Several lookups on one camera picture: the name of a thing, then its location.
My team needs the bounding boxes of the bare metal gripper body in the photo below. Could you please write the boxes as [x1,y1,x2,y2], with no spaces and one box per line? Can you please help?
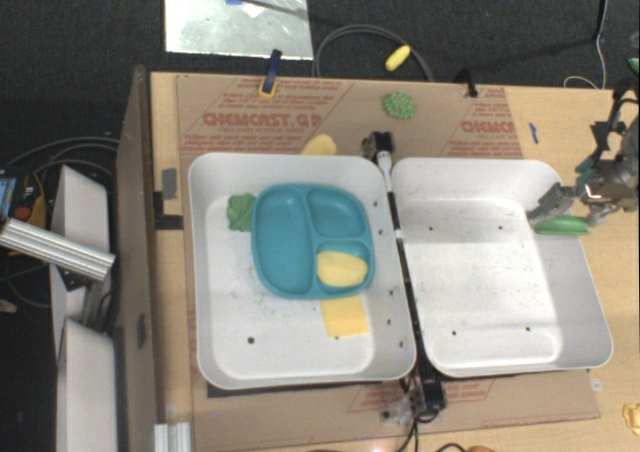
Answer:
[574,157,640,214]

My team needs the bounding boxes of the green pea pod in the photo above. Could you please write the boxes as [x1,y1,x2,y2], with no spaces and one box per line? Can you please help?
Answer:
[531,214,592,237]

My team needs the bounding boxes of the white plastic tray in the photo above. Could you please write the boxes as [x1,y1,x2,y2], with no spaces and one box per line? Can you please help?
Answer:
[187,151,418,391]
[390,156,615,380]

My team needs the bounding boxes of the brown cardboard board red print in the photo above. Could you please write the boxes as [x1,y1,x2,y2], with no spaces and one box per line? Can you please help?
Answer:
[175,74,602,429]

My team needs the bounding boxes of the thin black and white rod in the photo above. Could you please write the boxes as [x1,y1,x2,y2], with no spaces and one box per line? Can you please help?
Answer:
[378,149,437,384]

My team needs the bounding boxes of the green spotted round toy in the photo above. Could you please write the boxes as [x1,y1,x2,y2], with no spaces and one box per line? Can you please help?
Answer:
[382,91,417,120]

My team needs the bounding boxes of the yellow corn cob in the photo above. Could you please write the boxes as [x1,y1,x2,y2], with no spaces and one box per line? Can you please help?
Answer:
[384,44,413,73]

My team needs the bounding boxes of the yellow oval toy food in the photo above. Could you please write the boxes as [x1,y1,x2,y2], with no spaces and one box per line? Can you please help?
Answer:
[316,250,370,288]

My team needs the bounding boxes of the yellow flat cheese slice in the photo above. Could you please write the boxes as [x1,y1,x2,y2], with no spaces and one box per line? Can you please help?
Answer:
[320,291,372,340]

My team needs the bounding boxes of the yellow round toy food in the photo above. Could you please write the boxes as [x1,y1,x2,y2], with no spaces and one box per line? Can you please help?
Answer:
[300,133,338,157]

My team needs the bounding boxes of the blue divided plate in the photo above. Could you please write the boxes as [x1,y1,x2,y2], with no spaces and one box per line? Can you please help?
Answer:
[250,182,377,300]

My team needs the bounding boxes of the green lettuce leaf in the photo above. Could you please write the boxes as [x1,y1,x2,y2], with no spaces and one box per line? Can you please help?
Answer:
[225,192,259,233]

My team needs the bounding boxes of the black block with thin wires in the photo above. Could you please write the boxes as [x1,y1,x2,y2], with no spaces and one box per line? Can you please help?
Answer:
[361,130,397,160]
[398,373,447,422]

